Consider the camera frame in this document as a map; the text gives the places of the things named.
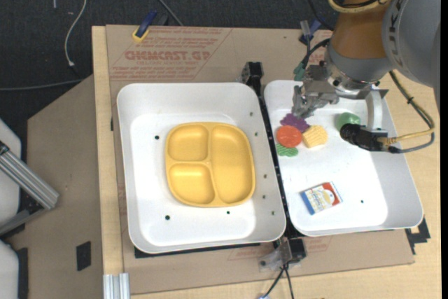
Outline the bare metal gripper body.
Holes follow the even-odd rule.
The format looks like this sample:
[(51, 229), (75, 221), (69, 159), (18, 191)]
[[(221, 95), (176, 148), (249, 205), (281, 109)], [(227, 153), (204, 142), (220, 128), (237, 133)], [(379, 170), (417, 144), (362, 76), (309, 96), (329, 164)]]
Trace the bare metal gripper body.
[(362, 73), (349, 74), (334, 64), (310, 65), (305, 71), (301, 86), (301, 104), (325, 106), (336, 104), (340, 98), (363, 99), (378, 84), (379, 79)]

